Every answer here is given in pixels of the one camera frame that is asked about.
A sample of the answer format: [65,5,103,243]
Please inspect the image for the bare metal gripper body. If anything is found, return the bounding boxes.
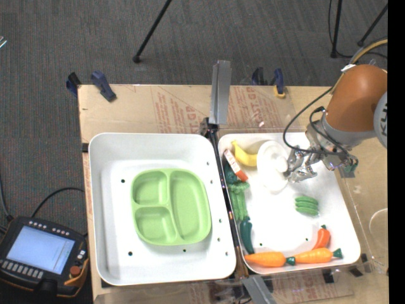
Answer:
[294,123,359,172]

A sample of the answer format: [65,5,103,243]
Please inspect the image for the white round plastic object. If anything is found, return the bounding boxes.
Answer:
[256,140,290,192]

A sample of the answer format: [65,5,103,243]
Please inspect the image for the green pea pods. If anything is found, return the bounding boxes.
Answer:
[294,195,320,217]

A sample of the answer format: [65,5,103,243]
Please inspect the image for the yellow banana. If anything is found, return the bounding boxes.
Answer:
[230,139,259,168]

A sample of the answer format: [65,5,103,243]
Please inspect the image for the red and white carton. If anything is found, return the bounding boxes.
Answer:
[223,149,249,182]

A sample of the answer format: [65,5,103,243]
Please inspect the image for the white plastic tray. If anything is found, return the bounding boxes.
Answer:
[87,132,237,287]
[217,132,362,276]

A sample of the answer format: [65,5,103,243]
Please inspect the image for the dark green broccoli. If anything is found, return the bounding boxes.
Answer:
[223,164,240,187]

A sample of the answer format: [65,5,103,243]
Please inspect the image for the light green asparagus bunch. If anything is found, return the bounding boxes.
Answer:
[227,181,251,222]

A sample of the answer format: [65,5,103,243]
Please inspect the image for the orange pepper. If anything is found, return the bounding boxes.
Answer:
[311,224,332,251]

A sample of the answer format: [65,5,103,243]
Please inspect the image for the thin black rod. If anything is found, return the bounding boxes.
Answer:
[208,127,250,279]

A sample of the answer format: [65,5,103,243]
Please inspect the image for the dark green pepper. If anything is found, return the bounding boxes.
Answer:
[239,216,256,255]

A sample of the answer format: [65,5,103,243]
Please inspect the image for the orange carrot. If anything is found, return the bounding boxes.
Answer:
[244,251,296,269]
[292,247,344,265]

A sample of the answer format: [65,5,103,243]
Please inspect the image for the green divided plate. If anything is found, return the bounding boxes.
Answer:
[130,168,212,246]

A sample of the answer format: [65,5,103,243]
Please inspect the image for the brown cardboard board red print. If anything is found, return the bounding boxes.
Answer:
[77,84,389,304]

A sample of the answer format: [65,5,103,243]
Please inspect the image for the black block with wires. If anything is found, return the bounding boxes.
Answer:
[199,117,220,136]

